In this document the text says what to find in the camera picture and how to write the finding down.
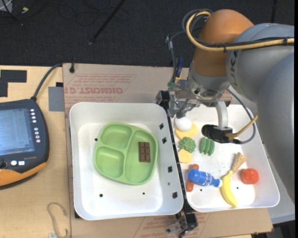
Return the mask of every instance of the brown chocolate bar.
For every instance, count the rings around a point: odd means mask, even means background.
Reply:
[[[139,161],[150,162],[150,144],[149,142],[138,142]]]

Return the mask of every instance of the yellow cable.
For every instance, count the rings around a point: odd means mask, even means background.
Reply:
[[[242,128],[239,132],[237,132],[237,133],[227,133],[227,134],[225,134],[225,136],[228,137],[231,140],[235,139],[236,137],[241,135],[244,131],[246,131],[253,123],[255,123],[257,118],[258,118],[258,114],[256,114],[256,116],[254,116],[252,121],[250,121],[246,126],[244,126],[244,128]]]
[[[201,43],[198,43],[192,36],[191,32],[190,32],[190,24],[191,21],[193,20],[194,17],[199,16],[199,15],[211,15],[210,12],[208,11],[201,11],[197,14],[193,14],[187,21],[186,24],[186,34],[189,37],[189,40],[198,48],[205,50],[205,51],[213,51],[213,52],[219,52],[219,51],[230,51],[230,50],[244,50],[244,49],[253,49],[253,48],[261,48],[261,47],[267,47],[267,46],[273,46],[273,45],[280,45],[280,44],[285,44],[285,40],[281,39],[281,40],[273,40],[273,41],[265,41],[262,43],[253,43],[253,44],[244,44],[244,45],[236,45],[236,46],[229,46],[229,47],[207,47]],[[295,38],[289,38],[287,39],[287,44],[289,43],[295,43]]]

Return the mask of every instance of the table surface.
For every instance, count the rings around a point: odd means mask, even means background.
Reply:
[[[8,83],[8,97],[0,97],[0,102],[30,98],[49,68],[0,65],[0,70],[27,70],[27,82]],[[58,67],[46,79],[37,96],[37,103],[45,116],[49,129],[51,139],[50,161],[47,167],[41,170],[35,178],[20,185],[0,190],[0,238],[49,237],[49,234],[55,231],[47,210],[50,203],[56,203],[51,205],[50,209],[55,216],[55,224],[59,234],[65,236],[67,231],[68,237],[70,237],[73,231],[71,227],[73,225],[71,223],[73,206],[69,193],[71,176],[68,173],[67,146],[69,143],[66,137],[66,113],[49,111],[48,96],[49,87],[55,87],[56,82],[63,82],[63,80],[63,68]],[[265,216],[267,210],[261,209],[259,212]]]

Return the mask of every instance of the white tray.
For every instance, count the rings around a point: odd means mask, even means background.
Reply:
[[[241,130],[250,122],[245,109],[241,105],[230,105],[228,112],[228,126],[233,132]],[[190,206],[198,212],[212,212],[241,208],[273,207],[278,204],[280,196],[274,176],[272,174],[262,141],[256,130],[256,135],[246,144],[236,145],[231,143],[220,144],[215,142],[212,155],[200,153],[199,144],[202,137],[201,129],[205,124],[218,125],[218,114],[215,108],[201,105],[186,113],[198,127],[198,134],[193,138],[196,149],[193,152],[192,162],[181,163],[181,170],[186,183],[188,172],[193,163],[199,165],[199,170],[211,173],[214,178],[221,179],[231,169],[237,152],[247,157],[247,161],[231,177],[231,189],[235,195],[238,206],[229,205],[223,198],[221,190],[214,186],[201,186],[194,184],[193,191],[187,192]],[[253,132],[253,126],[239,136],[239,140],[247,140]],[[245,168],[254,168],[259,173],[259,181],[254,185],[246,185],[241,181],[240,172]]]
[[[129,185],[114,181],[95,168],[95,138],[110,122],[138,126],[156,136],[158,158],[153,176],[147,183]],[[70,124],[74,207],[83,219],[172,215],[182,209],[181,184],[167,116],[162,107],[149,103],[77,103],[71,108]]]

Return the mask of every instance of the orange grip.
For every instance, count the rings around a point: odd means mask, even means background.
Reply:
[[[191,169],[199,169],[199,165],[198,164],[193,164],[191,166]],[[189,179],[187,180],[187,184],[185,186],[185,189],[187,192],[191,192],[193,191],[193,185],[194,185],[194,182],[190,181]]]

